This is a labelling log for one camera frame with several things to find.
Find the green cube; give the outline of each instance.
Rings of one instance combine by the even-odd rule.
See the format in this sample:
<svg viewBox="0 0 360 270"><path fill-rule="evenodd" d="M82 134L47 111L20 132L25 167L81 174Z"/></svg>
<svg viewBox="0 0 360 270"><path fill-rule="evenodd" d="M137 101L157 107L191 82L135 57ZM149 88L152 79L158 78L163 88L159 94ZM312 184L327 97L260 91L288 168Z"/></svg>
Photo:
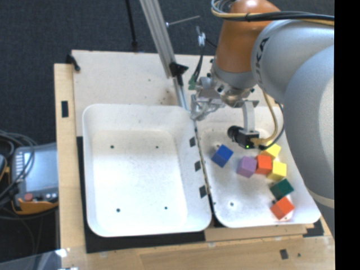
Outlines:
<svg viewBox="0 0 360 270"><path fill-rule="evenodd" d="M279 182L277 182L275 185L271 186L270 191L275 196L276 200L280 200L281 198L285 197L287 194L290 194L293 192L294 188L291 186L291 184L288 182L288 180L285 178Z"/></svg>

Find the white tray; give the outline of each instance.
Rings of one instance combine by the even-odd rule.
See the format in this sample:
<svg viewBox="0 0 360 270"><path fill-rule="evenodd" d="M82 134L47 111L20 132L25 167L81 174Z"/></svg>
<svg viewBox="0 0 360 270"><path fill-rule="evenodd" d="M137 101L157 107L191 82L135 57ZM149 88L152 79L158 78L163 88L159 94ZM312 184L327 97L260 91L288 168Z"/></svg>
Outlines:
<svg viewBox="0 0 360 270"><path fill-rule="evenodd" d="M103 237L202 231L211 221L194 123L179 106L83 113L87 221Z"/></svg>
<svg viewBox="0 0 360 270"><path fill-rule="evenodd" d="M274 107L274 111L281 128L281 111L278 107ZM233 125L244 126L241 109L229 107L219 109L197 124L199 144L214 204L214 214L221 224L230 228L238 228L316 222L321 213L308 193L296 167L287 144L286 134L284 133L277 142L281 146L277 160L287 164L287 180L294 188L288 198L294 204L295 209L284 219L278 220L270 211L275 200L270 186L275 182L261 174L254 174L250 178L246 178L236 173L237 164L243 156L256 157L260 151L258 149L246 150L232 142L227 136L227 129ZM268 107L258 106L255 108L255 128L260 131L260 137L269 137L273 132L274 125ZM234 152L223 168L211 161L213 154L221 144Z"/></svg>

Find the purple cube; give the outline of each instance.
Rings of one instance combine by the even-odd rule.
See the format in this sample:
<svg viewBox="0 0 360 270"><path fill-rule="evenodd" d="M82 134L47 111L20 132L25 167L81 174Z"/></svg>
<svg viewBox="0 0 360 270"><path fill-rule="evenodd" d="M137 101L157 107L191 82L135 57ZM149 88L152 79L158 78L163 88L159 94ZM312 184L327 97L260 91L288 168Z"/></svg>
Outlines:
<svg viewBox="0 0 360 270"><path fill-rule="evenodd" d="M250 178L257 169L257 163L255 158L244 156L238 162L236 173Z"/></svg>

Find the yellow cube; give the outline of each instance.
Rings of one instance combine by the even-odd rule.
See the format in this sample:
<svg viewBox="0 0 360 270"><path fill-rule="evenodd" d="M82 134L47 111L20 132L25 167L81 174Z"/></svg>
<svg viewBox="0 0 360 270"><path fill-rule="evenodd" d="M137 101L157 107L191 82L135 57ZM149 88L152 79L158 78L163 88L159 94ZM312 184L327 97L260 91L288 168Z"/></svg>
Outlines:
<svg viewBox="0 0 360 270"><path fill-rule="evenodd" d="M260 155L270 156L271 159L275 159L277 155L279 155L280 150L281 150L281 146L279 146L278 144L274 144L273 146L267 148L266 150L261 151Z"/></svg>
<svg viewBox="0 0 360 270"><path fill-rule="evenodd" d="M267 178L279 181L286 177L286 163L280 161L272 162L272 171L266 175Z"/></svg>

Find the toy block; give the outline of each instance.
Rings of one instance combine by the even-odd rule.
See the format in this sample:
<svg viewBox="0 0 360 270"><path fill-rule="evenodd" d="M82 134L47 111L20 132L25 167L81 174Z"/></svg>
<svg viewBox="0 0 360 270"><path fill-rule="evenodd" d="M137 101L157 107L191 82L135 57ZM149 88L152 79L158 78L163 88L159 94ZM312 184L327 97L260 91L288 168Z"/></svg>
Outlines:
<svg viewBox="0 0 360 270"><path fill-rule="evenodd" d="M291 211L295 209L295 206L290 202L287 197L281 198L278 202L270 207L271 212L277 219L281 220Z"/></svg>
<svg viewBox="0 0 360 270"><path fill-rule="evenodd" d="M280 181L286 177L287 165L280 161L272 161L272 171L266 175L267 178L275 181Z"/></svg>
<svg viewBox="0 0 360 270"><path fill-rule="evenodd" d="M250 178L257 168L257 163L256 159L244 156L238 162L236 173Z"/></svg>
<svg viewBox="0 0 360 270"><path fill-rule="evenodd" d="M221 145L219 149L217 149L211 160L218 164L220 167L224 167L226 162L229 161L232 154L232 150L230 150L225 145Z"/></svg>
<svg viewBox="0 0 360 270"><path fill-rule="evenodd" d="M272 159L270 156L258 155L256 156L257 166L255 174L269 174L272 170Z"/></svg>
<svg viewBox="0 0 360 270"><path fill-rule="evenodd" d="M292 193L294 188L285 178L280 182L277 182L275 185L270 187L271 193L273 193L276 200L280 200L281 198L285 197L287 194Z"/></svg>
<svg viewBox="0 0 360 270"><path fill-rule="evenodd" d="M275 159L281 150L281 146L274 144L273 146L267 148L260 152L260 155L270 156L271 159Z"/></svg>

